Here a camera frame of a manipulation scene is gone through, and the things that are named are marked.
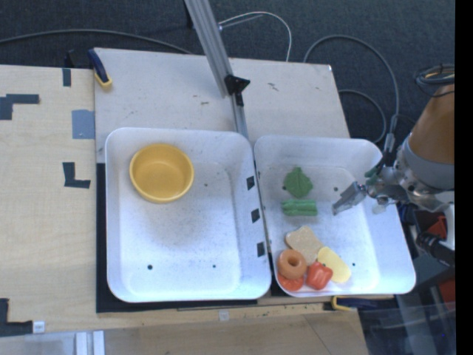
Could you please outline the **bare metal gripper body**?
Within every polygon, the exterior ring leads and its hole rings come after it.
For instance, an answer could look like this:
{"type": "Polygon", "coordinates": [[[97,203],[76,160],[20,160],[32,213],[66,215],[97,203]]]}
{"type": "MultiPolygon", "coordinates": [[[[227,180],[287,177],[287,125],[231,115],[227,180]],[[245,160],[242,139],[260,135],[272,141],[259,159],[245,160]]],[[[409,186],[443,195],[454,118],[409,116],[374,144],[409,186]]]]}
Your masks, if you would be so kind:
{"type": "Polygon", "coordinates": [[[365,173],[370,197],[411,203],[428,212],[443,212],[454,205],[454,173],[410,166],[373,168],[365,173]]]}

